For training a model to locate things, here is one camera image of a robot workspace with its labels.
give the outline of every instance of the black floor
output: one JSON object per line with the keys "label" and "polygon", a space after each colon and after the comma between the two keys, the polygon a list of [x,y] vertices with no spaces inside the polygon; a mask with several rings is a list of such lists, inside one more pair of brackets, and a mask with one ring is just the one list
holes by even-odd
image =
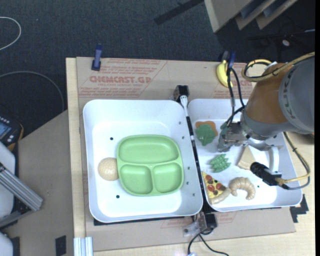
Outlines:
{"label": "black floor", "polygon": [[[25,136],[54,118],[62,111],[54,84],[67,108],[65,59],[91,57],[97,43],[103,45],[102,57],[184,61],[218,61],[228,50],[235,51],[237,62],[287,62],[315,51],[315,32],[305,33],[315,29],[315,0],[298,0],[262,30],[253,21],[240,31],[232,19],[217,33],[203,1],[163,16],[189,1],[1,0],[0,17],[17,20],[22,33],[0,50],[0,113],[20,121]],[[0,48],[18,31],[15,22],[0,18]],[[292,33],[290,47],[282,47],[283,37],[272,37]],[[19,73],[1,76],[11,72]]]}

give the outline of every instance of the white wire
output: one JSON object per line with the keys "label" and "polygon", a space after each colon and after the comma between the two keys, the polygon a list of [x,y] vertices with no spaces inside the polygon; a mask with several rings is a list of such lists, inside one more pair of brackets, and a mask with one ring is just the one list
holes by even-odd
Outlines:
{"label": "white wire", "polygon": [[12,46],[16,41],[18,41],[18,39],[19,39],[20,36],[21,36],[21,31],[22,31],[22,29],[21,29],[21,26],[20,26],[19,22],[16,21],[14,18],[10,18],[10,17],[0,17],[0,19],[7,19],[7,20],[10,20],[10,21],[13,21],[13,22],[15,22],[15,23],[18,25],[18,27],[19,27],[19,35],[17,36],[17,38],[16,38],[14,41],[12,41],[11,43],[9,43],[8,45],[0,48],[0,51],[1,51],[1,50],[4,50],[4,49],[8,48],[9,46]]}

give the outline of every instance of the toy bread slice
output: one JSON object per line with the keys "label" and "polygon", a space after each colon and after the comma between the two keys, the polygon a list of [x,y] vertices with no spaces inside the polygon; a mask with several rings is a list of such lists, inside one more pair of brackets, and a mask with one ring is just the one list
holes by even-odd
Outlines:
{"label": "toy bread slice", "polygon": [[230,195],[231,189],[225,187],[221,182],[214,179],[211,175],[202,171],[202,177],[210,204],[217,204]]}

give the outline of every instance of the wooden table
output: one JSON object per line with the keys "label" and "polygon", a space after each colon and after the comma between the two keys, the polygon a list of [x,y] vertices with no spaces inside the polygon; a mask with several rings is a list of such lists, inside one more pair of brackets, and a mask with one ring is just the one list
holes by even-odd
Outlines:
{"label": "wooden table", "polygon": [[[178,70],[183,72],[186,62],[174,62]],[[187,65],[200,65],[200,62],[188,62]],[[68,118],[69,118],[69,138],[70,138],[70,161],[72,180],[72,204],[73,204],[73,227],[74,237],[85,238],[86,223],[84,210],[84,191],[82,176],[82,154],[80,129],[80,111],[77,83],[77,59],[66,59],[67,74],[67,96],[68,96]],[[264,235],[256,237],[245,237],[236,239],[222,239],[209,241],[208,244],[215,250],[226,252],[230,256],[278,256],[278,255],[315,255],[315,145],[314,139],[307,135],[291,134],[295,146],[305,157],[311,167],[311,183],[302,189],[308,205],[308,212],[298,216],[298,223],[295,224],[296,232]],[[291,153],[293,164],[297,175],[304,175],[305,170],[294,153]],[[95,256],[185,256],[187,255],[187,243],[147,246],[139,248],[127,248],[118,250],[106,250],[95,252]],[[209,251],[203,242],[194,242],[191,247],[192,252],[198,256],[216,255]]]}

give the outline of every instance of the white tray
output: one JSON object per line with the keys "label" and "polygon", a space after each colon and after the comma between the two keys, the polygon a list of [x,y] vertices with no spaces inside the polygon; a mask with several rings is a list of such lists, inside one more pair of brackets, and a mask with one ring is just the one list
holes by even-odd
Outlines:
{"label": "white tray", "polygon": [[[89,208],[103,223],[191,216],[203,205],[197,167],[182,106],[172,100],[95,99],[83,109]],[[163,135],[173,139],[182,156],[184,182],[177,192],[134,196],[116,181],[98,173],[99,162],[116,158],[118,143],[132,135]]]}
{"label": "white tray", "polygon": [[[241,106],[240,101],[236,101],[235,109]],[[216,124],[218,133],[220,134],[220,126],[231,115],[231,104],[229,99],[194,99],[188,105],[188,112],[192,122],[193,131],[196,130],[196,122],[198,121],[213,121]],[[234,122],[240,120],[240,114],[233,119]],[[197,154],[199,158],[200,169],[205,173],[210,174],[216,180],[220,181],[225,186],[236,177],[249,178],[254,184],[256,194],[254,199],[246,200],[247,192],[244,190],[237,190],[237,196],[229,195],[225,200],[212,204],[211,207],[219,212],[248,210],[248,209],[262,209],[294,206],[302,200],[301,189],[286,190],[279,186],[269,186],[260,178],[254,175],[250,170],[239,168],[236,164],[241,156],[244,148],[242,146],[232,146],[230,151],[226,152],[226,158],[231,163],[230,167],[222,172],[214,173],[209,162],[221,152],[218,152],[218,139],[216,136],[212,143],[202,146],[194,133]],[[279,134],[276,138],[270,138],[266,141],[269,145],[281,146],[279,150],[279,171],[282,173],[283,179],[291,179],[297,177],[295,168],[292,164],[291,157],[286,146],[284,137]],[[259,157],[255,159],[257,162],[269,166],[266,160],[269,156],[266,155],[264,159]],[[299,182],[292,182],[290,186],[297,187]]]}

